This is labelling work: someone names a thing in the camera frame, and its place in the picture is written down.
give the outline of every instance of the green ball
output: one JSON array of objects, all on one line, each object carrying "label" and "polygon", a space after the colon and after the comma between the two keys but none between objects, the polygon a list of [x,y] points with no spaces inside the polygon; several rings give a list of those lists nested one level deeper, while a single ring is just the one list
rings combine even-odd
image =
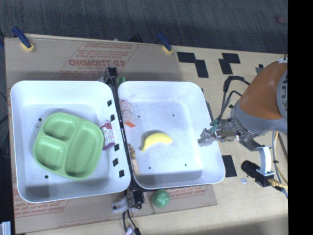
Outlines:
[{"label": "green ball", "polygon": [[158,208],[164,208],[170,202],[170,194],[166,190],[159,189],[152,194],[152,203]]}]

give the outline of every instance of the bin hole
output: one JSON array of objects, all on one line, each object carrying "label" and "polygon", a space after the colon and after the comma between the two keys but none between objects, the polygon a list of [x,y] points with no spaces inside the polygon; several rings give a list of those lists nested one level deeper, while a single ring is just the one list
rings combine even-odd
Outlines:
[{"label": "bin hole", "polygon": [[117,164],[118,164],[118,159],[116,158],[113,160],[113,166],[116,166]]},{"label": "bin hole", "polygon": [[124,170],[120,170],[119,171],[119,177],[121,178],[121,177],[124,177],[124,176],[125,176]]}]

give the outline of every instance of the table surface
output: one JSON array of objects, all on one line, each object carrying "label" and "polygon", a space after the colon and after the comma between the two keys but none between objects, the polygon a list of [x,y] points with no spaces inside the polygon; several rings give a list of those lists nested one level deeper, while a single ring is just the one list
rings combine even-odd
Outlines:
[{"label": "table surface", "polygon": [[[205,64],[208,78],[199,77],[194,61],[190,63],[179,61],[179,59],[176,61],[181,72],[179,80],[196,83],[202,88],[204,97],[210,104],[214,117],[218,116],[221,110],[223,83],[229,76],[229,74],[223,73],[221,64],[226,63],[226,68],[228,71],[230,69],[233,75],[243,76],[250,82],[257,75],[259,69],[266,67],[283,56],[279,54],[196,47],[174,46],[173,49],[174,53],[171,55],[178,55],[178,52],[180,52],[180,54],[183,53],[182,57],[188,57],[193,56],[191,54],[193,53],[196,57],[196,62],[201,63],[202,67],[203,63]],[[7,67],[7,80],[14,81],[15,73],[10,72],[10,69],[10,67]],[[230,86],[230,90],[238,90],[241,93],[245,89],[246,85],[240,82],[233,82]],[[231,104],[235,104],[237,100],[238,97],[233,96]],[[229,112],[230,110],[227,109],[223,118],[226,118]],[[272,133],[267,133],[256,140],[260,144],[272,145]],[[287,148],[287,137],[282,135],[282,140],[285,148]],[[288,169],[287,154],[286,149],[282,148],[282,143],[277,143],[277,160],[279,160],[280,168],[286,177]],[[289,233],[288,200],[285,195],[273,187],[261,187],[254,182],[254,179],[247,177],[241,170],[241,163],[245,160],[260,164],[259,153],[248,151],[237,141],[220,142],[219,146],[222,155],[231,155],[237,176],[226,177],[222,182],[213,185],[218,204],[209,207],[134,217],[133,221],[143,235],[286,235]],[[242,183],[242,179],[246,179],[246,184]],[[114,220],[28,234],[122,235],[125,232],[122,220]]]}]

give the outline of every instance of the yellow banana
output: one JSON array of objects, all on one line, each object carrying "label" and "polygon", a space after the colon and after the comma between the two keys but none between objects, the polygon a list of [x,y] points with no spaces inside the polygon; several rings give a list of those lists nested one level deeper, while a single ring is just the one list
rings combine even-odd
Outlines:
[{"label": "yellow banana", "polygon": [[172,143],[173,140],[169,135],[165,133],[154,133],[145,139],[143,143],[143,148],[141,150],[145,151],[149,146],[157,142]]}]

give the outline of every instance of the green plate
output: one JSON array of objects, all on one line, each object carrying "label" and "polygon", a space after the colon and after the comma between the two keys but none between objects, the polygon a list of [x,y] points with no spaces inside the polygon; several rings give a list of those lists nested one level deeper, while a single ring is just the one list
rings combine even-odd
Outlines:
[{"label": "green plate", "polygon": [[104,135],[94,123],[67,113],[53,113],[43,122],[33,147],[44,169],[71,179],[84,179],[96,169]]}]

